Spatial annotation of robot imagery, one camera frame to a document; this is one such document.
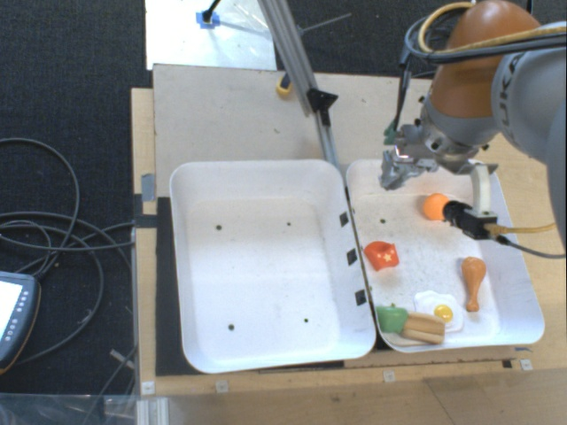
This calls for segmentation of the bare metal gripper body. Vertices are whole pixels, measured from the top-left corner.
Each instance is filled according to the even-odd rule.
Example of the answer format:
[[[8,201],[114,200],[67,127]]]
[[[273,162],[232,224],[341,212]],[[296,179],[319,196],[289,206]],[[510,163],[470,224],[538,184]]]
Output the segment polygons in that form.
[[[397,131],[392,154],[402,163],[437,163],[453,174],[469,174],[475,163],[471,159],[478,153],[478,147],[471,147],[453,141],[432,124],[403,125]]]

